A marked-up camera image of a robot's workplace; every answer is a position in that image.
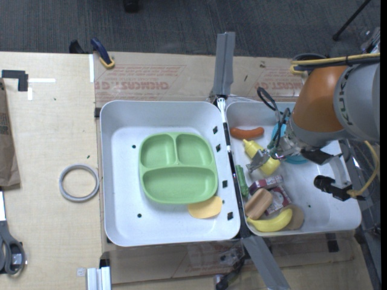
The blue bowl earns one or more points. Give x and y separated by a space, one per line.
297 159

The green divided plate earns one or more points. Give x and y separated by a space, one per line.
178 183

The grey scissors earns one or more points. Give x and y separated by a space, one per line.
13 252

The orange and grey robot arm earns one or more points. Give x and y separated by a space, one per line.
320 107

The yellow banana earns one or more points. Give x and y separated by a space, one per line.
272 223

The brown paper bag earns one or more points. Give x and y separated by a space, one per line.
7 150

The red and white carton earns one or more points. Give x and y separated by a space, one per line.
266 182

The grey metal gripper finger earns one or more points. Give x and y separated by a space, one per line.
257 160

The orange sausage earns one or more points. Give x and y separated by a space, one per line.
246 133

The brown biscuit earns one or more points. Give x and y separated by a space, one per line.
297 217

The green pickle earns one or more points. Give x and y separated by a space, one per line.
242 180

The yellow round flat slice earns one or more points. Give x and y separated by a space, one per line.
207 209

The black cylinder on white bracket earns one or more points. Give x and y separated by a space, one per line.
331 187

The tan hot dog bun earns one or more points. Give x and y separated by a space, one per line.
258 204

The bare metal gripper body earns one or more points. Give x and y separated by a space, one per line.
285 146

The red and white packet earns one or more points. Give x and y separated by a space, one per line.
279 199

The brown cardboard board red print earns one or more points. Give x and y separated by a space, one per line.
181 77

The white plastic tray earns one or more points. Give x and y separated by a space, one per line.
127 222
326 216

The thin black and white rod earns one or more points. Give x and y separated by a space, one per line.
226 131

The grey tape roll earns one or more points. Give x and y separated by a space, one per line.
65 192

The yellow mustard bottle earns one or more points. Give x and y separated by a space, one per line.
252 148

